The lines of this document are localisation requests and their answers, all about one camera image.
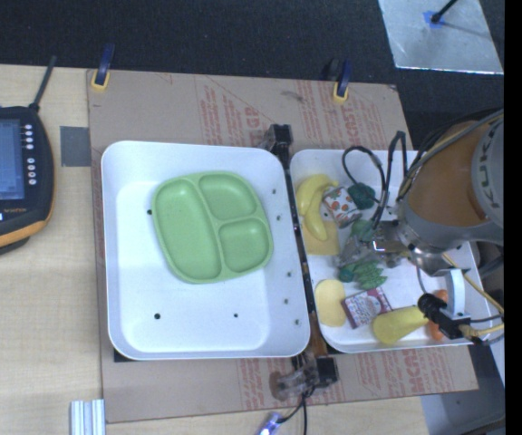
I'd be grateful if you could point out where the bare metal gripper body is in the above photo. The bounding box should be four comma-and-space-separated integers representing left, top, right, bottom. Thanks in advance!
369, 224, 427, 269

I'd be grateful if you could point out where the green leafy toy vegetable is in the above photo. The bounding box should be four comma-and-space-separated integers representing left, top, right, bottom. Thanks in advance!
337, 260, 389, 290

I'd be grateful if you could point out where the yellow flat slice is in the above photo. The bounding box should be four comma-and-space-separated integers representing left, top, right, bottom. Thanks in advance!
303, 222, 342, 257

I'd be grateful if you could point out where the white plastic tray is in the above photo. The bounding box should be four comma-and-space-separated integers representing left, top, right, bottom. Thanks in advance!
289, 149, 494, 354
101, 140, 312, 362

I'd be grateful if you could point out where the white can with orange print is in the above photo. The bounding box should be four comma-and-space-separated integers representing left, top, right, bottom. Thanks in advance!
322, 185, 363, 229

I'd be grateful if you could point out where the yellow oval toy food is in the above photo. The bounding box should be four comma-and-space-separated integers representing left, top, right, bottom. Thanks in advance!
314, 278, 348, 328

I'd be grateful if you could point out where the dark green broccoli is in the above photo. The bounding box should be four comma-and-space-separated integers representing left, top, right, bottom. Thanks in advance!
346, 182, 379, 210

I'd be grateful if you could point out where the pink printed carton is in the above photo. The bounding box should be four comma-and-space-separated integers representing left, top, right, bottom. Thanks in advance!
341, 286, 394, 331

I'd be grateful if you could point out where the yellow banana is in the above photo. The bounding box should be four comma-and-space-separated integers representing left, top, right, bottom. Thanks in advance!
295, 173, 341, 242

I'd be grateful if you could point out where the yellow cone-shaped toy food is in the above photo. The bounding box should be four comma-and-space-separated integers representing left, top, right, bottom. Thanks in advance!
371, 304, 430, 346

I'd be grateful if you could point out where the orange carrot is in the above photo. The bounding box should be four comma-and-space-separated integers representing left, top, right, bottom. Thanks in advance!
427, 288, 450, 342

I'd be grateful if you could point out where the green divided plate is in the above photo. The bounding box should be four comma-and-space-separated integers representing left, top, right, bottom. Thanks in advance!
150, 170, 275, 285

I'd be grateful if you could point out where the brown cardboard board, red print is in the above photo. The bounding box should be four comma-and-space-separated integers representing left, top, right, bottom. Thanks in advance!
86, 68, 480, 425

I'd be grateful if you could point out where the black cylinder on white bracket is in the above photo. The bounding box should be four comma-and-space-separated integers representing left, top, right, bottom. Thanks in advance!
417, 267, 473, 341

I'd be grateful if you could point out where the black block with thin wires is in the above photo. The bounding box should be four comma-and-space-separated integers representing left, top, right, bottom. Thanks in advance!
265, 123, 295, 154
314, 355, 340, 387

